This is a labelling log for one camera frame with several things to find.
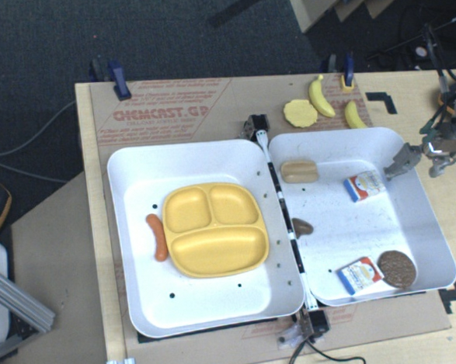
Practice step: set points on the yellow divided plate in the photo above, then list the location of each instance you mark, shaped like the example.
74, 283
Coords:
217, 244

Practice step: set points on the brown cardboard board, red print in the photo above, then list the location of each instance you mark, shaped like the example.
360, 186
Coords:
168, 103

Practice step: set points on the orange sausage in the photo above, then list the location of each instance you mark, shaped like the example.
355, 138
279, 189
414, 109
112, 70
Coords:
158, 236

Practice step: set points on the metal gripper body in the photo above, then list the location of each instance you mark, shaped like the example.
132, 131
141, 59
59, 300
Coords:
449, 144

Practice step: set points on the brown chocolate piece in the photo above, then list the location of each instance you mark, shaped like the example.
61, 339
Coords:
302, 227

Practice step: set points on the yellow banana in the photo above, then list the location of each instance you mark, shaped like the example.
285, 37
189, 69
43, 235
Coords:
320, 99
353, 116

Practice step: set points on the yellow round biscuit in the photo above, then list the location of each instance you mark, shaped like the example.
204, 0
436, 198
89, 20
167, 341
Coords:
300, 112

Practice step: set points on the white plastic tray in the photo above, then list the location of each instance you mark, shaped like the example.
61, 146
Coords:
205, 303
345, 239

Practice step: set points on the thin black and white rod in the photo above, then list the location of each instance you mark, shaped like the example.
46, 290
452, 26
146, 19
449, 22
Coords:
280, 197

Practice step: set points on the white red and blue carton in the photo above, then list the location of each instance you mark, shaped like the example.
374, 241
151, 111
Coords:
365, 185
360, 276

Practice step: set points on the brown round biscuit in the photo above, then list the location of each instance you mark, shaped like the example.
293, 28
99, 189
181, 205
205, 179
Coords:
397, 269

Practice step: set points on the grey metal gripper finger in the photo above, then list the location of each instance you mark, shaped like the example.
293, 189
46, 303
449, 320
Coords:
439, 164
402, 161

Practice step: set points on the tan bread bun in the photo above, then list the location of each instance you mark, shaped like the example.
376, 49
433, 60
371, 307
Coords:
299, 171

